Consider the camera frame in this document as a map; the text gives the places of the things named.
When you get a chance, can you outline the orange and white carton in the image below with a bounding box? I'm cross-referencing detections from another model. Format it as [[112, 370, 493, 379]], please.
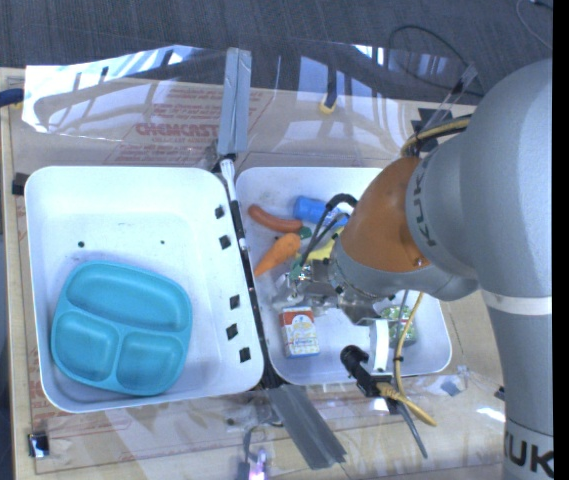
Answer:
[[278, 306, 321, 359]]

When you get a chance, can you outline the orange toy carrot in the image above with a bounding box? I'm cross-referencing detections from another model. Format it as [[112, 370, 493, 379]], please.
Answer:
[[253, 226, 314, 278]]

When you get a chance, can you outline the black cylinder on white bracket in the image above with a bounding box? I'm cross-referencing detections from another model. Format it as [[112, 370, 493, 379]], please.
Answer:
[[339, 319, 395, 399]]

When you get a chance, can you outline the white plastic tray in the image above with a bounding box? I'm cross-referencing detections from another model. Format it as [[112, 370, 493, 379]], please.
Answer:
[[23, 165, 265, 414], [234, 166, 454, 387]]

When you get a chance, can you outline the blue divided plate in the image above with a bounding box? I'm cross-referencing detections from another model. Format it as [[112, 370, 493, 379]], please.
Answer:
[[49, 260, 194, 398]]

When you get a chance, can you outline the yellow banana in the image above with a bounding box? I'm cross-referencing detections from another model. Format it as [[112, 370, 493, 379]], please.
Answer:
[[304, 227, 345, 264]]

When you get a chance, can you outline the brown cardboard board red print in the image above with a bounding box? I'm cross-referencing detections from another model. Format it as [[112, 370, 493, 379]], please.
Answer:
[[1, 67, 508, 477]]

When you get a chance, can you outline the red-brown toy sausage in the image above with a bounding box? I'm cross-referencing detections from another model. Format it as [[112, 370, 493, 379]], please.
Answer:
[[247, 204, 304, 234]]

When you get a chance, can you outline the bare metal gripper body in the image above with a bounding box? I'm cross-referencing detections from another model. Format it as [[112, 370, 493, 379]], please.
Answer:
[[291, 260, 391, 327]]

